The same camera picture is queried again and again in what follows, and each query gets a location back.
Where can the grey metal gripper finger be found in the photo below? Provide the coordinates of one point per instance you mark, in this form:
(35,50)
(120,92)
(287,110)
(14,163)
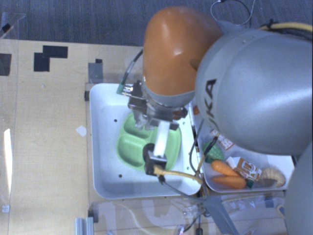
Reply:
(153,124)
(140,119)

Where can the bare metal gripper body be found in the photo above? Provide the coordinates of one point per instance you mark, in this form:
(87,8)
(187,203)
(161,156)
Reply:
(138,99)

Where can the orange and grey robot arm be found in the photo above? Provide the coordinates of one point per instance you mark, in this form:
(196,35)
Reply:
(256,87)

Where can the green divided plate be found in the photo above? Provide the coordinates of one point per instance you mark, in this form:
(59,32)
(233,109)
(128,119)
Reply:
(130,146)

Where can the white plastic tray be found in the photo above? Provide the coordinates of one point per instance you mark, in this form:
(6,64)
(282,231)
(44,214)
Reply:
(274,161)
(107,136)

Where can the small red object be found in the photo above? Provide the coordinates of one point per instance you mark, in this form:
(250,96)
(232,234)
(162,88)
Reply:
(196,110)

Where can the green bumpy toy vegetable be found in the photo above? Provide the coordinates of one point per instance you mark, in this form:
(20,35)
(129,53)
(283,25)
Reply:
(217,152)

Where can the red and white packet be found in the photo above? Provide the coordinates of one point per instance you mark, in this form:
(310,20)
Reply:
(225,142)

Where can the orange toy carrot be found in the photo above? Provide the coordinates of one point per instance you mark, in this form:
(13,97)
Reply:
(223,168)
(230,182)

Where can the brown and white carton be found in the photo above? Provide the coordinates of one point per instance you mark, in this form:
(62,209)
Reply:
(247,169)

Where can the beige toy croissant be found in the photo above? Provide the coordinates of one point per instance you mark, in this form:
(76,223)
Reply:
(272,176)

